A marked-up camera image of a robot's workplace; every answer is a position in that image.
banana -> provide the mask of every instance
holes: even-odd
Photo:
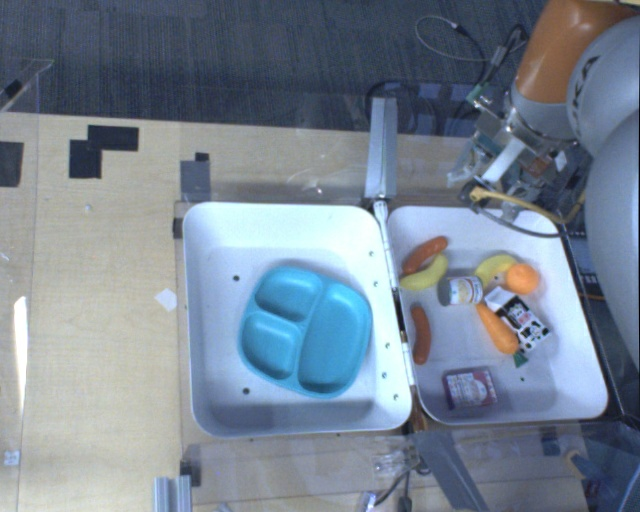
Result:
[[[516,263],[518,263],[518,260],[510,254],[497,254],[480,263],[474,273],[482,281],[482,286],[486,288],[495,276],[501,272],[506,272]]]
[[[449,261],[447,257],[438,253],[434,256],[433,261],[427,268],[416,272],[415,274],[409,274],[400,279],[400,286],[407,290],[424,290],[430,286],[434,286],[440,279],[442,279],[447,272]]]

gray carpet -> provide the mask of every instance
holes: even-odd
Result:
[[[366,129],[345,95],[364,98],[389,80],[477,79],[478,63],[420,45],[418,18],[461,23],[490,56],[515,23],[529,31],[543,3],[0,0],[0,58],[55,60],[44,83],[48,113]],[[445,52],[478,56],[438,20],[421,33]],[[513,79],[517,60],[507,60],[497,85]]]

orange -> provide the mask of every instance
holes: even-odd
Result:
[[[513,293],[526,295],[538,287],[540,276],[536,269],[526,263],[516,263],[504,276],[505,287]]]

wooden table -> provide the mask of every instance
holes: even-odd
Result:
[[[70,179],[69,141],[86,139],[90,124],[138,127],[138,151],[103,151],[102,179]],[[3,114],[0,127],[0,139],[25,142],[21,186],[0,189],[3,219],[15,219],[0,234],[6,240],[22,233],[18,239],[27,242],[14,254],[25,264],[33,251],[22,440],[15,448],[16,427],[3,446],[21,450],[21,466],[0,473],[0,510],[14,510],[18,478],[21,512],[151,510],[153,479],[177,476],[182,456],[177,314],[155,298],[176,291],[172,221],[180,161],[208,153],[217,198],[247,190],[257,200],[274,192],[304,195],[318,177],[363,178],[368,134],[25,114]],[[463,143],[400,137],[401,192],[451,202],[445,173]],[[25,233],[34,229],[30,247]],[[25,279],[28,286],[29,273]],[[3,375],[13,375],[5,355]],[[16,425],[15,407],[1,412],[3,425]],[[565,509],[585,509],[579,482],[567,478],[562,493],[559,483],[538,482],[541,503],[560,496]],[[521,494],[528,485],[510,489]],[[504,495],[497,483],[481,490]],[[416,492],[414,510],[447,510],[437,487]],[[357,495],[231,507],[351,512]]]

blue divided tray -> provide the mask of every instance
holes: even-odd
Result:
[[[304,395],[333,398],[360,370],[371,337],[371,308],[352,288],[282,266],[256,286],[238,350],[261,377]]]

